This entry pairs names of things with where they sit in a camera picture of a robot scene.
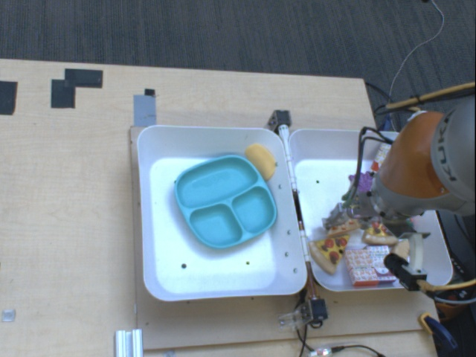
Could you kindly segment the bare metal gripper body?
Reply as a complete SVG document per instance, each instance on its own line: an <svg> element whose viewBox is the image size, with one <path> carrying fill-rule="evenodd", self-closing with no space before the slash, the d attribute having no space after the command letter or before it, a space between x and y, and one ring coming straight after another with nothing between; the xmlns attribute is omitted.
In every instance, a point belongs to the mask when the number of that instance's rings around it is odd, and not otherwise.
<svg viewBox="0 0 476 357"><path fill-rule="evenodd" d="M367 220L376 216L375 208L368 193L357 193L344 203L344 213L349 219Z"/></svg>

